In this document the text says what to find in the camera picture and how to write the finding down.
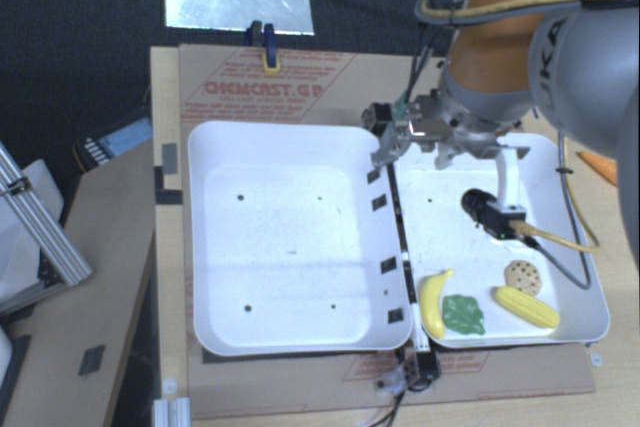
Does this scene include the black block with thin wires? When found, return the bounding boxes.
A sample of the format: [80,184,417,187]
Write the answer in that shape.
[361,101,397,136]
[402,349,442,392]

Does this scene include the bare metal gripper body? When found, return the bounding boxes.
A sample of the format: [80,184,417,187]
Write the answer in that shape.
[398,93,507,154]

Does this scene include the white plastic tray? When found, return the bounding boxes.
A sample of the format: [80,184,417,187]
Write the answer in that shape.
[394,129,612,350]
[187,119,414,357]

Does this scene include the orange carrot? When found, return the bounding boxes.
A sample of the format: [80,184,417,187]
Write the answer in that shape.
[577,150,621,187]

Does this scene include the yellow corn cob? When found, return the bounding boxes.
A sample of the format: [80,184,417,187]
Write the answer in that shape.
[494,284,561,330]

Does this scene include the brown cardboard board, red print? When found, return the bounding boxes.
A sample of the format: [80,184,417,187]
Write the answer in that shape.
[177,43,599,421]

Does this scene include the beige biscuit with dark chips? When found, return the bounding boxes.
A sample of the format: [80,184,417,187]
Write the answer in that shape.
[503,259,544,299]

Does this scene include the black cylinder on white bracket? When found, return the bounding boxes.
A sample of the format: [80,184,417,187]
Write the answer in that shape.
[460,145,532,241]

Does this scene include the yellow banana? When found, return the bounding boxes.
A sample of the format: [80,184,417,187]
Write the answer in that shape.
[417,268,455,340]

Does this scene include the green leaf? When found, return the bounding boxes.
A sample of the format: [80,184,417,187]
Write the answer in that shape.
[441,294,487,337]

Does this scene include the thin black and white rod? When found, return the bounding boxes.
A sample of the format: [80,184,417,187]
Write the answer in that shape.
[387,162,426,352]

